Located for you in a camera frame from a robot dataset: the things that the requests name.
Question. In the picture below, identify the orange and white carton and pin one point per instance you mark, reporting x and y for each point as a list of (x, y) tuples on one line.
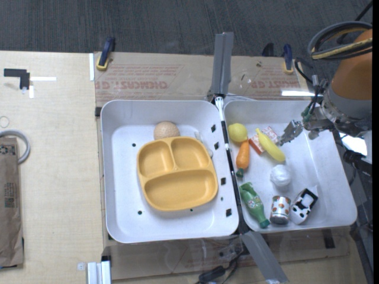
[(256, 145)]

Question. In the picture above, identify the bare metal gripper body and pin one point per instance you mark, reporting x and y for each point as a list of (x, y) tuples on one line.
[(331, 120)]

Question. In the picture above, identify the yellow lemon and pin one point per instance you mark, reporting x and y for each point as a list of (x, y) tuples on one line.
[(237, 132)]

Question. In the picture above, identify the white plastic tray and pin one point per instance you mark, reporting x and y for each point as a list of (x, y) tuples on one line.
[(124, 170), (319, 176)]

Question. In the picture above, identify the brown cardboard board, red print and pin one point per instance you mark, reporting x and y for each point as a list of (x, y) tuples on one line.
[(142, 81)]

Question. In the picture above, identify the white crumpled ball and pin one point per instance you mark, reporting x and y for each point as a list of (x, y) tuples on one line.
[(280, 175)]

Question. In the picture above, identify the small can with orange print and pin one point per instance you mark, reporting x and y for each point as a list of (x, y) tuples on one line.
[(280, 210)]

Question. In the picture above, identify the brown paper bag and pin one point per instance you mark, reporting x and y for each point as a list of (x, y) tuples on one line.
[(10, 206)]

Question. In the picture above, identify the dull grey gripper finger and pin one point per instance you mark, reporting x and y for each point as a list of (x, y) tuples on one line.
[(283, 139), (293, 126)]

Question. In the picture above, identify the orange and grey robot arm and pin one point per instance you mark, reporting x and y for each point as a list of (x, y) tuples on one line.
[(352, 75)]

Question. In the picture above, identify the black cylinder on white bracket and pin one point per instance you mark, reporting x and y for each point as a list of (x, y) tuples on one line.
[(353, 158)]

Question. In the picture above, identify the tan bread roll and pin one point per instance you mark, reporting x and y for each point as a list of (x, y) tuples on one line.
[(165, 130)]

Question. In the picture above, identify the green plastic bottle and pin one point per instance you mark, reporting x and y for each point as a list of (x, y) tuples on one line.
[(253, 203)]

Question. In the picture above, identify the yellow banana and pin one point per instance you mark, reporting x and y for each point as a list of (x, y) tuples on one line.
[(271, 146)]

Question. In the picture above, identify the yellow divided plate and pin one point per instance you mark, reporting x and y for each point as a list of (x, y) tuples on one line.
[(177, 188)]

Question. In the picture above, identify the orange carrot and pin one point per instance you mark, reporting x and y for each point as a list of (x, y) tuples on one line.
[(243, 155)]

